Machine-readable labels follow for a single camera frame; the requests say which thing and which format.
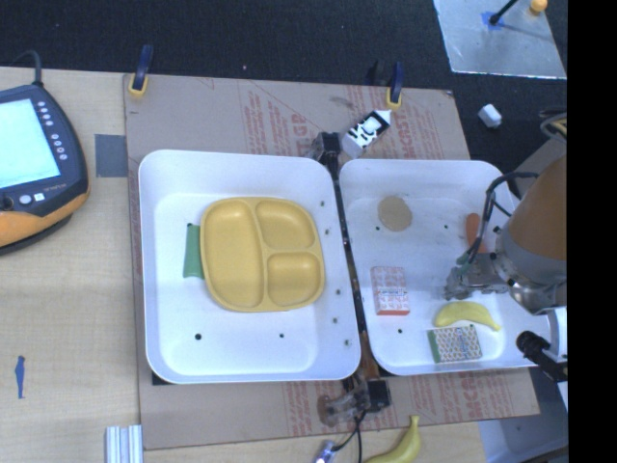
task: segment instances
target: cracker box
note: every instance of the cracker box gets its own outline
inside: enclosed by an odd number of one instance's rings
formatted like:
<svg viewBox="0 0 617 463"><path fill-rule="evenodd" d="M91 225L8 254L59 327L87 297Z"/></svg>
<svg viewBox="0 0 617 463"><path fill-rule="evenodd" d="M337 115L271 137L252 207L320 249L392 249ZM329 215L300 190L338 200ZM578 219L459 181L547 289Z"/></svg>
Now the cracker box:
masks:
<svg viewBox="0 0 617 463"><path fill-rule="evenodd" d="M402 267L372 267L370 280L377 315L407 315L410 312L405 270Z"/></svg>
<svg viewBox="0 0 617 463"><path fill-rule="evenodd" d="M473 324L432 329L428 332L428 340L436 364L476 360L482 357L480 340Z"/></svg>

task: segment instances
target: yellow banana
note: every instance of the yellow banana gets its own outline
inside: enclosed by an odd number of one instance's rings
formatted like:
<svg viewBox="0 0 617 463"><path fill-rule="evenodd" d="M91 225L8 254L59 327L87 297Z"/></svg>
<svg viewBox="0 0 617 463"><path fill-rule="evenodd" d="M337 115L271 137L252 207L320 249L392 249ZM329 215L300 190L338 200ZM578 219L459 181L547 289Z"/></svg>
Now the yellow banana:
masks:
<svg viewBox="0 0 617 463"><path fill-rule="evenodd" d="M410 463L416 459L420 452L420 433L417 429L417 423L420 420L419 415L410 416L411 423L409 428L403 434L403 438L394 449L388 452L378 454L369 458L365 463Z"/></svg>
<svg viewBox="0 0 617 463"><path fill-rule="evenodd" d="M468 301L452 302L443 306L435 317L434 324L437 327L449 326L457 320L470 320L486 324L495 331L499 331L499 326L491 317L489 310L482 304Z"/></svg>

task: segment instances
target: gray tape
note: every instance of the gray tape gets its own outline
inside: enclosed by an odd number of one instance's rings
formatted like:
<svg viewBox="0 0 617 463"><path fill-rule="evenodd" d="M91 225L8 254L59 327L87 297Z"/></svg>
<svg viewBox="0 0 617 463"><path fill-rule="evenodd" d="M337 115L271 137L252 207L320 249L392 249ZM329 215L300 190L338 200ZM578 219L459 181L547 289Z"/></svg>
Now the gray tape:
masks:
<svg viewBox="0 0 617 463"><path fill-rule="evenodd" d="M126 137L123 135L94 135L97 177L126 177Z"/></svg>

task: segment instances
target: silver sheet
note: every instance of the silver sheet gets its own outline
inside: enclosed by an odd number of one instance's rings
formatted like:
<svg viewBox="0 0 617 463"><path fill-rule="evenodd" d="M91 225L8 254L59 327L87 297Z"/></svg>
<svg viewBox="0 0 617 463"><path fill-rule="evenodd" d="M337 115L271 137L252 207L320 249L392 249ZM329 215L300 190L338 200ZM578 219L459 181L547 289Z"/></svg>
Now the silver sheet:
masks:
<svg viewBox="0 0 617 463"><path fill-rule="evenodd" d="M534 15L531 0L519 0L495 26L489 23L509 1L433 0L452 70L565 79L547 16Z"/></svg>

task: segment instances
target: white cube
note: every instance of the white cube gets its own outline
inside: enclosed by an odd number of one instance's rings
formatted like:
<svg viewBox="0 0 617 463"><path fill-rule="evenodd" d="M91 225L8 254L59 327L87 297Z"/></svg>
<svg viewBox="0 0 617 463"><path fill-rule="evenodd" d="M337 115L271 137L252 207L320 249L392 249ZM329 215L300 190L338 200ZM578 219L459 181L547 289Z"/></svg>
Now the white cube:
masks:
<svg viewBox="0 0 617 463"><path fill-rule="evenodd" d="M478 117L489 128L497 128L501 125L501 115L492 104L487 104L478 112Z"/></svg>

